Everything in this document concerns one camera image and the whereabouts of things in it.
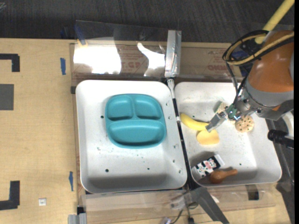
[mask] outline toy banana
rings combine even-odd
[[[206,126],[208,125],[208,123],[205,122],[198,122],[192,118],[190,118],[188,115],[181,113],[180,114],[181,117],[181,121],[183,122],[184,125],[186,125],[187,127],[194,129],[194,130],[198,130],[198,131],[202,131],[206,129]]]

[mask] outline teal plate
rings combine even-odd
[[[105,107],[105,122],[109,139],[119,147],[154,147],[166,137],[162,108],[148,95],[112,96]]]

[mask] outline yellow pole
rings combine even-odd
[[[276,10],[270,20],[266,23],[263,30],[272,31],[276,25],[280,22],[280,20],[284,17],[284,15],[290,10],[290,8],[294,5],[295,0],[284,0],[280,7]],[[261,44],[263,42],[264,37],[257,37],[255,39],[257,44]]]

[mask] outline wooden table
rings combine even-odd
[[[14,110],[0,111],[0,200],[8,200],[10,181],[20,181],[20,205],[0,210],[0,224],[66,224],[68,215],[77,212],[71,43],[74,41],[0,39],[0,53],[18,54],[21,69],[12,72],[11,61],[0,60],[0,84],[14,84]],[[65,75],[61,58],[65,59]],[[273,197],[274,207],[224,214],[231,223],[290,223],[281,194],[273,189]],[[39,198],[46,198],[46,205],[40,206]],[[207,214],[194,219],[211,221]],[[177,223],[186,223],[186,217]]]

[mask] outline gray square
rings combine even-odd
[[[13,84],[0,84],[0,110],[14,110]]]

